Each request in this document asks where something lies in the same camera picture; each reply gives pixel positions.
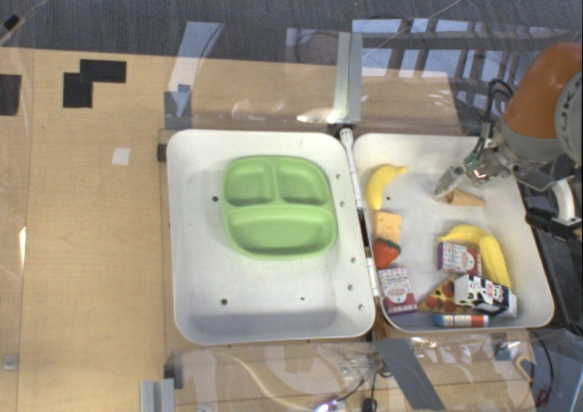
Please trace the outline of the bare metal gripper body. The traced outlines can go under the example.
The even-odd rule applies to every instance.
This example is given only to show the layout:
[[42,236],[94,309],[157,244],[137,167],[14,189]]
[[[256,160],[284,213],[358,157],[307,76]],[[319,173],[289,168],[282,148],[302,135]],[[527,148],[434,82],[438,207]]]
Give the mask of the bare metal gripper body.
[[517,155],[504,142],[478,141],[464,159],[465,175],[474,185],[485,185],[493,177],[509,176],[517,165]]

